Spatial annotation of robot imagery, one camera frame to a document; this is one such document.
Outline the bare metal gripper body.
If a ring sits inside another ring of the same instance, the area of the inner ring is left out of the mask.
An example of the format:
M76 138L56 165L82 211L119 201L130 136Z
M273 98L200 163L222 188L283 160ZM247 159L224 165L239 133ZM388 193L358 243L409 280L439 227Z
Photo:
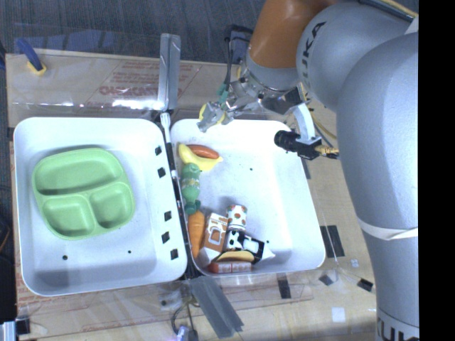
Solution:
M271 95L271 89L254 80L239 79L222 83L222 110L227 115L258 112L262 101Z

